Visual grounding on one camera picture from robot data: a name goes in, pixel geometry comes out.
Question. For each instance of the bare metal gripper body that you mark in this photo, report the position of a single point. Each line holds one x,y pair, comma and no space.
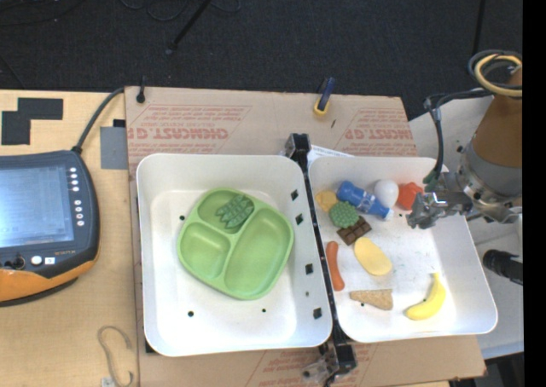
478,200

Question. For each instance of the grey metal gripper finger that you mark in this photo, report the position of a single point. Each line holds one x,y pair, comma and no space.
431,200
422,218

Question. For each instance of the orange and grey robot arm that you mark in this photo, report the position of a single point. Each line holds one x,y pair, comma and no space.
499,142

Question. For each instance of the orange-red toy pepper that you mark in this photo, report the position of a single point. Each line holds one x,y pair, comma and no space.
408,195

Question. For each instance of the white plastic tray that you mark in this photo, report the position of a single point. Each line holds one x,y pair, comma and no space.
418,249
170,291

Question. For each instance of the white egg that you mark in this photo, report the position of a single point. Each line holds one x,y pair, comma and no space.
387,192

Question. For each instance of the blue bottle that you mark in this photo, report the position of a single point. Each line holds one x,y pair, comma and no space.
362,199

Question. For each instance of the yellow oval toy potato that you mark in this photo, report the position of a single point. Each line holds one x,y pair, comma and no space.
372,256

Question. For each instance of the brown chocolate bar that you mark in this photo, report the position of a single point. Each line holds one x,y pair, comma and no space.
354,232

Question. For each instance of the green broccoli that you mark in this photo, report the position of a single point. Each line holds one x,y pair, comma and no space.
343,215

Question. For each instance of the yellow banana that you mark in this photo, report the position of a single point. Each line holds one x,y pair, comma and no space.
433,302

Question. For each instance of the tan triangular bread slice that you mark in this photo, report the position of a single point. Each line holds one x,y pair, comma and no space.
377,299

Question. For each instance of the small yellow toy food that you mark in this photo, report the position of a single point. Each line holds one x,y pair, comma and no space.
325,200

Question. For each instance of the orange sausage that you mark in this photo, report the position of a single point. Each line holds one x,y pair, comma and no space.
335,266

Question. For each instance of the thin black and white rod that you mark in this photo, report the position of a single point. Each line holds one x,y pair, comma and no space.
317,232

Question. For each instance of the white paper slip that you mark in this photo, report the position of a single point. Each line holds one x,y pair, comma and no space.
330,151

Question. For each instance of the green divided plate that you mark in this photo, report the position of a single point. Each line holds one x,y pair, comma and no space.
256,253

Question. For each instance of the green pea pods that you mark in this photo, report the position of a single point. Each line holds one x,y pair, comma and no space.
234,210

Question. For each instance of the brown cardboard board red print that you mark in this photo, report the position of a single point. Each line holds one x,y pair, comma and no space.
256,125

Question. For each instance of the black cylinder on white bracket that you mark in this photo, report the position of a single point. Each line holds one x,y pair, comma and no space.
503,263

